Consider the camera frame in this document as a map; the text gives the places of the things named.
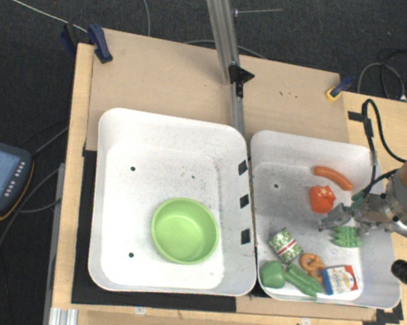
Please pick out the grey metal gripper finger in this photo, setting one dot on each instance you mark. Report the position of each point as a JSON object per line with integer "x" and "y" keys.
{"x": 337, "y": 216}
{"x": 364, "y": 230}

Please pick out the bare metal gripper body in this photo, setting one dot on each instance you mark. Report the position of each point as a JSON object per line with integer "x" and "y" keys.
{"x": 376, "y": 210}

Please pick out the green pea pods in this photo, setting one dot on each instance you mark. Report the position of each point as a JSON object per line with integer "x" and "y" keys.
{"x": 345, "y": 238}

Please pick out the red bell pepper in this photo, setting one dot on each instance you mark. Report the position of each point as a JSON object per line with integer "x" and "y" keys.
{"x": 321, "y": 200}

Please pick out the orange sausage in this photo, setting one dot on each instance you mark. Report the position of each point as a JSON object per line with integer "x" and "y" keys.
{"x": 334, "y": 177}

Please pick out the white plastic tray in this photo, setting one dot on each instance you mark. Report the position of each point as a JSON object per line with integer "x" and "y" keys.
{"x": 137, "y": 201}
{"x": 287, "y": 212}

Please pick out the brown pretzel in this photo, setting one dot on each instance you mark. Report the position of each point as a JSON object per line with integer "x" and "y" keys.
{"x": 312, "y": 263}

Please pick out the blue white red carton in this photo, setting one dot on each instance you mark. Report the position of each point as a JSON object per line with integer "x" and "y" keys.
{"x": 341, "y": 280}

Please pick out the green red white can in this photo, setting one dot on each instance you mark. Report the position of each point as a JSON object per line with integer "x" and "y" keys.
{"x": 286, "y": 245}

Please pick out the green beans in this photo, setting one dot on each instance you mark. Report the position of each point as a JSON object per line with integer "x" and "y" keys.
{"x": 303, "y": 280}

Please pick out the green bell pepper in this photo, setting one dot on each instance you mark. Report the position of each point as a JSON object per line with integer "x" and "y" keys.
{"x": 272, "y": 275}

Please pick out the green bowl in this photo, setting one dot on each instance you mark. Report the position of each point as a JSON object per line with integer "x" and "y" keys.
{"x": 185, "y": 231}

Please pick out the brown cardboard board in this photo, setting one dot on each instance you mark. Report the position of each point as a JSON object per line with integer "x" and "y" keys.
{"x": 162, "y": 83}

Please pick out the black cylinder on white bracket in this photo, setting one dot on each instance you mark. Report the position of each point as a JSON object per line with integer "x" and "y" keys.
{"x": 405, "y": 272}

